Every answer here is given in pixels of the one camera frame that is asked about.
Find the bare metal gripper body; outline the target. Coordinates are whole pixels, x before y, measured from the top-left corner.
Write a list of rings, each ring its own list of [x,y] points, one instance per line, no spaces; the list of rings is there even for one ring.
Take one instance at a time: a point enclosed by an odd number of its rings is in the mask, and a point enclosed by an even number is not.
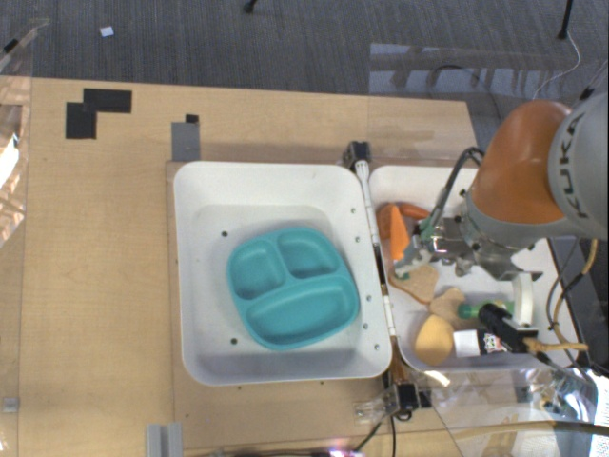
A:
[[[517,249],[494,242],[464,215],[442,218],[433,229],[428,249],[433,260],[453,266],[458,277],[469,275],[474,266],[497,281],[512,281],[524,273],[533,281],[542,276],[541,271],[517,267],[512,261]]]

